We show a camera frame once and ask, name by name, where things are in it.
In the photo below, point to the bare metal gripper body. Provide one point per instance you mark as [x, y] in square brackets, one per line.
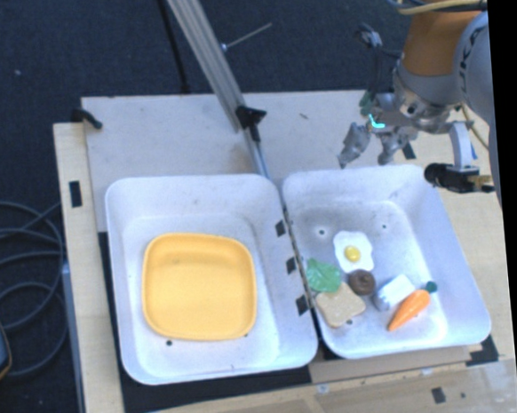
[421, 117]

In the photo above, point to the brown doughnut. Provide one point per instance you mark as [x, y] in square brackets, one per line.
[361, 282]

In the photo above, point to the black block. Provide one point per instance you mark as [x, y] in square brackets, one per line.
[249, 115]

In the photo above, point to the yellow plate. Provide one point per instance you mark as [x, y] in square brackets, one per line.
[198, 286]

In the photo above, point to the tan bread slice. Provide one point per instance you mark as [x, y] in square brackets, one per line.
[340, 306]

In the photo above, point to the black cylinder on white bracket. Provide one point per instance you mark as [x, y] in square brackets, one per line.
[452, 176]

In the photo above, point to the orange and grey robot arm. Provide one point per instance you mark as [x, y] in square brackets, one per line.
[432, 40]

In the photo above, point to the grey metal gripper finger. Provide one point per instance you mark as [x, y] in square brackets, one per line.
[355, 142]
[391, 144]

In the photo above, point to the white carton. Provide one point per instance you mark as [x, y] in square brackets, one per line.
[394, 292]

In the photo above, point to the thin black and white rod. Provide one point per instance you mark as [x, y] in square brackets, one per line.
[293, 243]

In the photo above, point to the orange carrot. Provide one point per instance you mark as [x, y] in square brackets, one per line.
[409, 308]

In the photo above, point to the white and yellow fried egg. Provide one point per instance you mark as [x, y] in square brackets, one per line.
[353, 251]

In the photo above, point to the green lettuce leaf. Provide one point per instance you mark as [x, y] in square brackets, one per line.
[323, 277]

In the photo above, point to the pale wood board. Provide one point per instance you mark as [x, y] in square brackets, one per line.
[168, 137]

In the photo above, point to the white plastic tray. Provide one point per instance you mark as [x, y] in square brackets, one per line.
[401, 207]
[195, 197]

